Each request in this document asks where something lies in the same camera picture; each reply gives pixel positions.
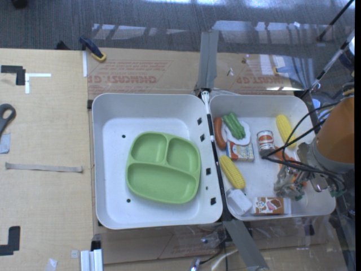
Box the brown and white carton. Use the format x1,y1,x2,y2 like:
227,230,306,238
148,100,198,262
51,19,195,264
251,196,292,216

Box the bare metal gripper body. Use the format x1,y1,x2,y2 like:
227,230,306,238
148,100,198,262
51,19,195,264
284,141,330,193

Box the yellow toy corn cob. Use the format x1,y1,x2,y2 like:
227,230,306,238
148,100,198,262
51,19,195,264
219,154,246,190
275,113,298,149

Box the green divided plate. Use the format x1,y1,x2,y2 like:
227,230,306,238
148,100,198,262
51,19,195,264
125,131,202,205

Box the orange and white small can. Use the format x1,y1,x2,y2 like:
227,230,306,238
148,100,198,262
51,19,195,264
256,130,276,152

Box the orange toy carrot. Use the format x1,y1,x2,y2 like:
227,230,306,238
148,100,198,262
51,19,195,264
274,145,308,192

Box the orange-red toy sausage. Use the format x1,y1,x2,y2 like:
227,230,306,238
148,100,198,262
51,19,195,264
213,117,228,150

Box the green asparagus on white base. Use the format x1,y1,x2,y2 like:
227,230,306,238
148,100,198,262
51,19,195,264
221,112,252,146

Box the brown cardboard board red print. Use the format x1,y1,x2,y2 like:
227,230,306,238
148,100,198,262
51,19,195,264
86,47,339,265

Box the white plastic tray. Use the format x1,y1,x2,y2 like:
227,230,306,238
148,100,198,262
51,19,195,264
91,93,224,230
209,94,337,222

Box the white plastic bottle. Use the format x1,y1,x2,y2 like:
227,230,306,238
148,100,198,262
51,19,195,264
226,188,253,216

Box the orange and white small carton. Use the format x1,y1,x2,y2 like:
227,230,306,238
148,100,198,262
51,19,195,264
225,141,256,163

